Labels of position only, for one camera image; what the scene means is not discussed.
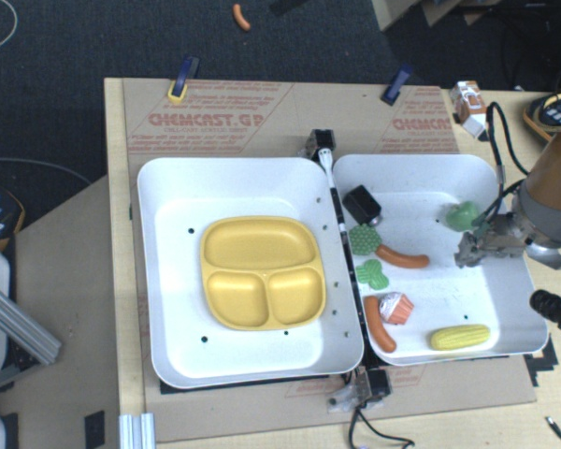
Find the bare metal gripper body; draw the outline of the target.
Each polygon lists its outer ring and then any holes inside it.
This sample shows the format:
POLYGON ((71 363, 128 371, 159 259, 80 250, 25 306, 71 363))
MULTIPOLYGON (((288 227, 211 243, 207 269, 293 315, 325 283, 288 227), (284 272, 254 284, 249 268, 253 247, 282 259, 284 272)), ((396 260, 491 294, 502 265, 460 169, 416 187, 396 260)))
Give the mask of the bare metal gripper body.
POLYGON ((475 256, 521 257, 561 270, 561 226, 533 223, 522 213, 499 214, 475 234, 475 256))

